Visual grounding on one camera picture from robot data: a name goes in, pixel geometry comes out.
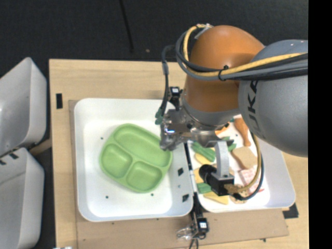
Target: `tabletop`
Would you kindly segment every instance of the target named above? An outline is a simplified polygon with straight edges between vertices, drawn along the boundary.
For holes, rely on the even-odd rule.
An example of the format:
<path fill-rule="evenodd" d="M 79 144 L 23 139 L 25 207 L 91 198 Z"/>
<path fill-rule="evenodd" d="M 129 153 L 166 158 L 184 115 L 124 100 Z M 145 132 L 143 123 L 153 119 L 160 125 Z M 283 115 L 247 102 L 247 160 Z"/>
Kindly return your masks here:
<path fill-rule="evenodd" d="M 185 73 L 177 63 L 170 62 L 169 67 L 170 86 L 182 87 Z M 177 240 L 175 232 L 190 222 L 189 216 L 94 223 L 77 209 L 70 101 L 162 99 L 161 63 L 51 59 L 49 84 L 56 246 L 187 248 L 189 242 Z M 309 248 L 308 159 L 283 156 L 296 192 L 299 217 L 285 220 L 281 209 L 205 213 L 211 231 L 200 241 L 200 248 Z"/>

